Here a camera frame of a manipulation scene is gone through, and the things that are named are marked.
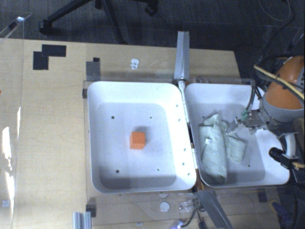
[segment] wooden table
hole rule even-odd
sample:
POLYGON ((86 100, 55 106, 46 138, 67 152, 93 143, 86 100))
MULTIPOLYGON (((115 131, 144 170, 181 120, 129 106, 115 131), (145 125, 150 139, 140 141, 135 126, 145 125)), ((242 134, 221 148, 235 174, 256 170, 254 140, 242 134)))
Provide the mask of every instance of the wooden table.
MULTIPOLYGON (((12 55, 17 42, 7 40, 12 55)), ((173 77, 175 54, 175 48, 24 40, 14 229, 72 228, 73 212, 85 211, 88 183, 82 89, 86 62, 100 58, 104 77, 166 81, 173 77), (33 52, 41 52, 42 44, 66 45, 67 55, 49 57, 49 70, 33 70, 33 52), (140 61, 137 70, 130 69, 132 58, 140 61)), ((234 53, 191 50, 190 75, 204 75, 211 81, 215 77, 236 81, 239 72, 234 53)), ((276 190, 268 190, 267 194, 278 201, 276 190)), ((276 214, 268 203, 258 203, 255 191, 219 190, 217 195, 235 228, 244 228, 245 223, 253 228, 279 228, 276 214)), ((93 228, 167 229, 175 218, 189 216, 178 212, 181 196, 172 193, 167 198, 159 194, 103 197, 106 206, 102 218, 107 221, 96 220, 96 225, 100 225, 93 228), (171 209, 155 221, 150 213, 160 213, 162 201, 169 201, 171 209)), ((203 216, 208 228, 213 228, 206 212, 203 216)), ((198 220, 194 219, 188 228, 198 228, 198 220)))

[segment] folded towel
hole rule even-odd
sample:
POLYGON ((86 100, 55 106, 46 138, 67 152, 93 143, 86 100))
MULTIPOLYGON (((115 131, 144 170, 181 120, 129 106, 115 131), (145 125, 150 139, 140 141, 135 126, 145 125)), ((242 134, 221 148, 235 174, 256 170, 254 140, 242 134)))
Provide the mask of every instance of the folded towel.
POLYGON ((245 150, 245 143, 236 134, 226 135, 227 128, 228 124, 222 122, 218 114, 206 119, 203 126, 199 126, 201 161, 206 173, 218 184, 227 179, 226 158, 240 162, 245 150))

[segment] black chair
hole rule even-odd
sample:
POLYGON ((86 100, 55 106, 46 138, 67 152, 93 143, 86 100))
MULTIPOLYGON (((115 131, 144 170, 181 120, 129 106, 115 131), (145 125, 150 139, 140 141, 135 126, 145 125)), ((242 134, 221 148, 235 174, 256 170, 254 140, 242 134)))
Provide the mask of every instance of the black chair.
MULTIPOLYGON (((90 2, 91 0, 73 0, 71 3, 63 7, 62 9, 58 10, 51 16, 49 16, 46 20, 42 20, 39 23, 39 31, 44 34, 51 34, 52 30, 52 23, 61 17, 65 16, 66 14, 76 10, 77 8, 81 7, 82 5, 90 2)), ((158 0, 133 0, 147 3, 145 8, 145 12, 148 13, 150 16, 153 16, 158 11, 158 0)), ((111 21, 112 28, 114 34, 118 40, 118 43, 125 44, 123 40, 123 36, 119 27, 119 24, 116 20, 112 5, 110 0, 95 0, 95 8, 101 9, 103 8, 106 11, 108 18, 111 21)))

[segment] white plastic tray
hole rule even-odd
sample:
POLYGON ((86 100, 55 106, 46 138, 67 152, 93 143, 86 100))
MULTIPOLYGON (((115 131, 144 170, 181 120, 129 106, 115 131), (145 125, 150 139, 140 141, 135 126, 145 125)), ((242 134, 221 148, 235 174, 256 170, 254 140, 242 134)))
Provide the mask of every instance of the white plastic tray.
POLYGON ((179 89, 168 83, 95 82, 88 89, 91 176, 103 193, 190 189, 196 181, 179 89), (133 131, 143 150, 129 147, 133 131))
MULTIPOLYGON (((248 104, 251 93, 249 85, 198 84, 187 86, 185 98, 189 110, 191 128, 197 157, 200 157, 198 125, 203 117, 208 118, 216 113, 227 123, 239 115, 248 104)), ((253 108, 258 108, 255 99, 253 108)), ((250 135, 247 128, 237 135, 246 142, 246 151, 241 163, 227 159, 227 182, 216 184, 205 172, 199 162, 202 180, 212 187, 252 187, 284 184, 289 179, 289 171, 274 161, 268 154, 271 147, 281 148, 278 139, 269 131, 258 130, 250 135)))

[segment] orange cube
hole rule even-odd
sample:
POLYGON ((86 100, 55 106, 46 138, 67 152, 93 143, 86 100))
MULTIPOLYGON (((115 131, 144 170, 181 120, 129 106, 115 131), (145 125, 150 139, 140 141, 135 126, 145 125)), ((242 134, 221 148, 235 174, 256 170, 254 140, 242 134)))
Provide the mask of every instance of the orange cube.
POLYGON ((145 132, 132 132, 130 135, 130 148, 143 149, 145 146, 145 132))

